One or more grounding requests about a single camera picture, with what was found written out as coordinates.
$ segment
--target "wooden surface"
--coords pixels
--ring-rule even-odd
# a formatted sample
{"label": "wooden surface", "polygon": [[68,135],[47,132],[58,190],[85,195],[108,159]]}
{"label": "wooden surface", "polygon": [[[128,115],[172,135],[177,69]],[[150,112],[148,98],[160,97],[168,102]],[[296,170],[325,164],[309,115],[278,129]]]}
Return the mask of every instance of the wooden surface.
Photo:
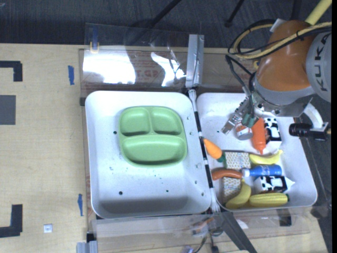
{"label": "wooden surface", "polygon": [[[9,226],[11,205],[23,204],[23,232],[18,237],[0,238],[0,252],[76,252],[76,243],[85,240],[88,223],[78,70],[81,47],[0,44],[0,60],[23,63],[23,82],[13,82],[12,69],[0,69],[0,94],[16,95],[16,124],[0,125],[0,226]],[[74,85],[68,78],[69,65],[74,67]],[[84,216],[78,194],[83,195]],[[307,221],[308,231],[303,234],[251,242],[258,252],[327,252],[317,220]],[[53,232],[44,233],[43,225],[50,223]],[[217,245],[220,252],[237,252],[233,242]],[[200,252],[211,252],[209,244]]]}

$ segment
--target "toy carrot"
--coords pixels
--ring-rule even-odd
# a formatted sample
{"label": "toy carrot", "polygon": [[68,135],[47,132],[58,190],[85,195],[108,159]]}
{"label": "toy carrot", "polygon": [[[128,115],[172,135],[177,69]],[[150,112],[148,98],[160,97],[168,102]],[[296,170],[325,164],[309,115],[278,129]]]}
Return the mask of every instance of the toy carrot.
{"label": "toy carrot", "polygon": [[204,138],[204,144],[206,147],[207,153],[218,162],[226,162],[226,157],[223,154],[220,147],[218,147],[215,143],[209,141],[208,139]]}
{"label": "toy carrot", "polygon": [[263,149],[266,147],[263,118],[259,118],[258,121],[255,123],[255,125],[252,126],[252,131],[253,131],[252,137],[253,146],[260,152],[260,154],[263,154]]}

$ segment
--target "yellow banana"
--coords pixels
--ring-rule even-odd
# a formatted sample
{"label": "yellow banana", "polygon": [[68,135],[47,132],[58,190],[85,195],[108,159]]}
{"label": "yellow banana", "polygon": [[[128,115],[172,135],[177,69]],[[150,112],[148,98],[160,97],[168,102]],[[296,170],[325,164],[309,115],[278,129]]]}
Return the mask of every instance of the yellow banana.
{"label": "yellow banana", "polygon": [[282,150],[278,150],[276,154],[269,155],[267,157],[257,154],[249,154],[249,159],[253,164],[272,165],[278,163],[278,161],[280,160],[280,155],[282,153],[283,153]]}
{"label": "yellow banana", "polygon": [[241,179],[240,193],[226,203],[225,205],[226,208],[237,209],[244,206],[249,201],[251,193],[252,193],[251,187],[245,183],[244,179]]}
{"label": "yellow banana", "polygon": [[288,202],[288,196],[284,193],[271,192],[252,195],[249,203],[254,207],[276,207]]}

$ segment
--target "clear plastic panel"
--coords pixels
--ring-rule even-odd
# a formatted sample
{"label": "clear plastic panel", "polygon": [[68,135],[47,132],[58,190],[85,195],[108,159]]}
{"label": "clear plastic panel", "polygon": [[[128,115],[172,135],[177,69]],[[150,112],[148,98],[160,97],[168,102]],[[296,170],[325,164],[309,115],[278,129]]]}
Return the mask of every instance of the clear plastic panel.
{"label": "clear plastic panel", "polygon": [[[185,88],[189,33],[86,24],[80,50],[81,97],[98,90],[175,91]],[[202,91],[242,92],[225,61],[225,49],[204,49]],[[252,61],[240,61],[251,72]],[[237,74],[249,75],[237,65]]]}
{"label": "clear plastic panel", "polygon": [[[234,213],[234,217],[249,239],[301,235],[310,233],[308,209],[284,211],[291,219],[282,225],[282,213]],[[186,215],[175,217],[144,217],[92,220],[92,229],[102,252],[129,252],[159,248],[198,248],[203,241],[220,245],[232,242],[225,233],[222,215]]]}

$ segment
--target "blue bottle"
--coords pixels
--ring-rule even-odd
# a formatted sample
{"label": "blue bottle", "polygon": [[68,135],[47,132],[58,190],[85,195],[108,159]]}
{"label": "blue bottle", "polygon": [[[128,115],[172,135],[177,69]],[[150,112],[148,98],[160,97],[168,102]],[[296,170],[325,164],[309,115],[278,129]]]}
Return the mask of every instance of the blue bottle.
{"label": "blue bottle", "polygon": [[252,169],[241,169],[243,177],[248,176],[281,176],[282,168],[280,165],[259,165]]}

